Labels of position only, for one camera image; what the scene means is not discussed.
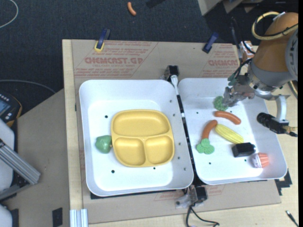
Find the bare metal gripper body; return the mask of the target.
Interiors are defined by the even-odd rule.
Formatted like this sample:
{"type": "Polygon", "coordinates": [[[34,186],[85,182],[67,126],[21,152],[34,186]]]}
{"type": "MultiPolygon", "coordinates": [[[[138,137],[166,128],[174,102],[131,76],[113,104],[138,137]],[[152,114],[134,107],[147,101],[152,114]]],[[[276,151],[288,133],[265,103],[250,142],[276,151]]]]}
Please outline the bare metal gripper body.
{"type": "Polygon", "coordinates": [[[240,101],[246,98],[253,99],[254,97],[260,97],[265,100],[271,100],[272,87],[261,82],[257,77],[239,76],[235,85],[232,87],[232,92],[239,92],[240,101]]]}

